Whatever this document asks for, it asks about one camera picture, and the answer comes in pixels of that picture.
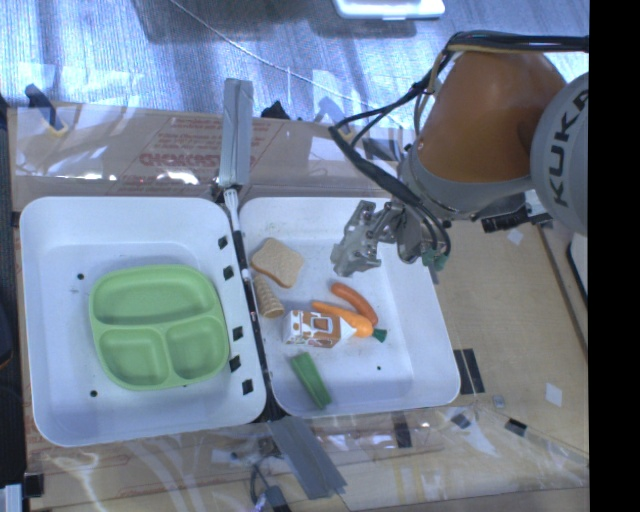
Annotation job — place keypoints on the white plastic tray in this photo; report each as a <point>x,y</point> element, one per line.
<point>390,370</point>
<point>60,325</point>

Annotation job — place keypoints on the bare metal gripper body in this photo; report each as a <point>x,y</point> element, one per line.
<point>395,225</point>

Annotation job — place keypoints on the black cylinder on white bracket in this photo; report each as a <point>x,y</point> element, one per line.
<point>505,220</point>

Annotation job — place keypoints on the green divided plate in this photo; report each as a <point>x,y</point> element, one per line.
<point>155,300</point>

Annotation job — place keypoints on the green wedge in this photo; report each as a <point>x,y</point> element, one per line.
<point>311,380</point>

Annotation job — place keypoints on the brown and white carton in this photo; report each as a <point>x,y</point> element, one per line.
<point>315,330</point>

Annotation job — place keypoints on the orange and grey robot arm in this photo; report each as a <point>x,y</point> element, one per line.
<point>480,125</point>

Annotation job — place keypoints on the orange sausage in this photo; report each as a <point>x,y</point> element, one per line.
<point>355,300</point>

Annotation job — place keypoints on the beige bread slice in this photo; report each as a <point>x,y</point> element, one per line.
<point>277,262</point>

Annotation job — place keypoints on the brown cardboard board red print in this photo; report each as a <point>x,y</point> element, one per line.
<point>500,310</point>

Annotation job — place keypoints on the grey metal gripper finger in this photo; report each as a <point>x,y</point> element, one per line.
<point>367,257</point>
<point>344,257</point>

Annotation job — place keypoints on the orange carrot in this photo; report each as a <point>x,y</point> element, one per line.
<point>345,317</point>

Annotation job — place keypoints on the beige waffle cone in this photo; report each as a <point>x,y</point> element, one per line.
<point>269,302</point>

